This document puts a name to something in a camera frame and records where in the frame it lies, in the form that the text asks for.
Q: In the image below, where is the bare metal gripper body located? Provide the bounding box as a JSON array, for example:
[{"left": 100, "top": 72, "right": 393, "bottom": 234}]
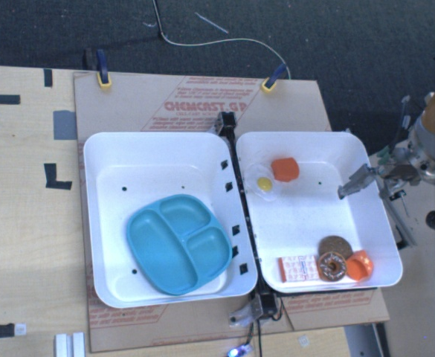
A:
[{"left": 374, "top": 150, "right": 435, "bottom": 186}]

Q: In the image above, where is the white plastic tray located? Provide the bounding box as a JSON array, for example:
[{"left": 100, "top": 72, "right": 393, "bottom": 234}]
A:
[
  {"left": 235, "top": 130, "right": 404, "bottom": 295},
  {"left": 83, "top": 131, "right": 260, "bottom": 309}
]

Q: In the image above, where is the brown round biscuit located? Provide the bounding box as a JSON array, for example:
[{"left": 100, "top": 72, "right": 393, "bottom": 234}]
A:
[{"left": 318, "top": 234, "right": 354, "bottom": 262}]

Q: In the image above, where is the orange cube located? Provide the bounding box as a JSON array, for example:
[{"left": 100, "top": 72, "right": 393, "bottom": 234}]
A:
[{"left": 270, "top": 156, "right": 300, "bottom": 183}]

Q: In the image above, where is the orange toy cup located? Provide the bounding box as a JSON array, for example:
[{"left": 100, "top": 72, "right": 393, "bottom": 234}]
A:
[{"left": 345, "top": 249, "right": 375, "bottom": 283}]

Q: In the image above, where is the white fried egg toy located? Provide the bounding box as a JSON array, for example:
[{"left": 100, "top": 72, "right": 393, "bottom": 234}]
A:
[{"left": 247, "top": 162, "right": 278, "bottom": 202}]

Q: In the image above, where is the brown sprinkled doughnut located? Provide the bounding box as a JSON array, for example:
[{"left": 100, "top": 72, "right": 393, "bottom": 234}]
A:
[{"left": 316, "top": 251, "right": 349, "bottom": 283}]

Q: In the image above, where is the red and white packet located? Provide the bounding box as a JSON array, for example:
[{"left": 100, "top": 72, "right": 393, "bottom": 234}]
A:
[{"left": 277, "top": 254, "right": 320, "bottom": 284}]

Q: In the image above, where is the thin black rod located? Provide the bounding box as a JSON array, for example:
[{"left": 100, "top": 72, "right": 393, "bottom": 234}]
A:
[{"left": 225, "top": 126, "right": 274, "bottom": 298}]

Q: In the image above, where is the blue divided plate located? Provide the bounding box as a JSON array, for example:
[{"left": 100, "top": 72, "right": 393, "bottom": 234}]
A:
[{"left": 126, "top": 193, "right": 233, "bottom": 297}]

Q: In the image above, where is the brown cardboard board red print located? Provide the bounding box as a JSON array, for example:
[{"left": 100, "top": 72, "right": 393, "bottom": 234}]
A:
[{"left": 73, "top": 71, "right": 390, "bottom": 353}]

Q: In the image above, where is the black block with thin wires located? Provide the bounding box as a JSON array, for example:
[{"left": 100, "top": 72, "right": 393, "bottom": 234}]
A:
[{"left": 251, "top": 291, "right": 280, "bottom": 320}]

